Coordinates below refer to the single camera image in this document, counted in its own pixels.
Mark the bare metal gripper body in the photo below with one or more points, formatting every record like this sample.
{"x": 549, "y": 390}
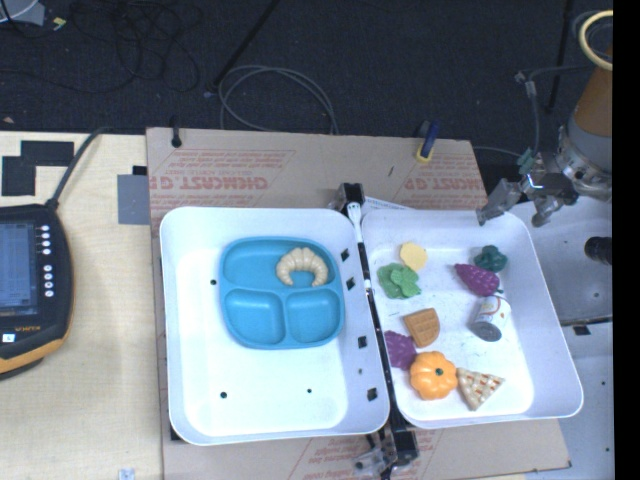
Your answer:
{"x": 560, "y": 185}

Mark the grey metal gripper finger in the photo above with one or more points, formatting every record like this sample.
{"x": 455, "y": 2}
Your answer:
{"x": 544, "y": 214}
{"x": 497, "y": 202}

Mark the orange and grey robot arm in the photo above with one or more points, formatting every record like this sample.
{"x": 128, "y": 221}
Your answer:
{"x": 595, "y": 103}

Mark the dark green broccoli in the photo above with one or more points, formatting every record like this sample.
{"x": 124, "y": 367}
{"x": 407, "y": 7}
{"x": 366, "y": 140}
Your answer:
{"x": 491, "y": 259}

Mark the purple grapes with stem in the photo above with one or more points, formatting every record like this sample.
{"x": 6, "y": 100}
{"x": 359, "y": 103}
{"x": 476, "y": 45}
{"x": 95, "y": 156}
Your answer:
{"x": 477, "y": 278}

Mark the yellow toy leaf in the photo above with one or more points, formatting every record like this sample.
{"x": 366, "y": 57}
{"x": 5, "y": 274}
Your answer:
{"x": 413, "y": 256}

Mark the white can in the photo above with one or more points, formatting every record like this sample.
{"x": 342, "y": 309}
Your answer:
{"x": 492, "y": 315}

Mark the light green lettuce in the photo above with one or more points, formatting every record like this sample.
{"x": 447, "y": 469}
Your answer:
{"x": 397, "y": 280}

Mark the white plastic tray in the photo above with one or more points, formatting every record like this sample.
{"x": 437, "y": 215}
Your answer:
{"x": 270, "y": 388}
{"x": 450, "y": 328}

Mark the orange waffle biscuit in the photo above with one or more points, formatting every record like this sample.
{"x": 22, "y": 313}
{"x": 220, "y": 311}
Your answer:
{"x": 422, "y": 327}

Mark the thin black and white rod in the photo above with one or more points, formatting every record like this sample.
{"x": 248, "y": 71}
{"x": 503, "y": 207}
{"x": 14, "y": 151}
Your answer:
{"x": 367, "y": 278}

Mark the orange pumpkin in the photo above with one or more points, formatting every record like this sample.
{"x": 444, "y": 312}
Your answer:
{"x": 432, "y": 375}

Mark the beige lattice pie slice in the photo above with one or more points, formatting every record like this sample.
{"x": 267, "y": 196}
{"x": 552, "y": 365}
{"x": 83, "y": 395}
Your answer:
{"x": 475, "y": 387}

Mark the brown cardboard board red print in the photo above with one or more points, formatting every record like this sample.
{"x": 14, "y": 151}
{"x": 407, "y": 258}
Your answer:
{"x": 310, "y": 168}

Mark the beige croissant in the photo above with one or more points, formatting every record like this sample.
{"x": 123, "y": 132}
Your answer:
{"x": 302, "y": 260}

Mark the blue divided plate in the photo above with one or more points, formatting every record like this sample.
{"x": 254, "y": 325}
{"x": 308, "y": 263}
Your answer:
{"x": 260, "y": 308}

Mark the black cylinder on white bracket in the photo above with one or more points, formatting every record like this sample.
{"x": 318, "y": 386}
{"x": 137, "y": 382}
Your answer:
{"x": 600, "y": 251}

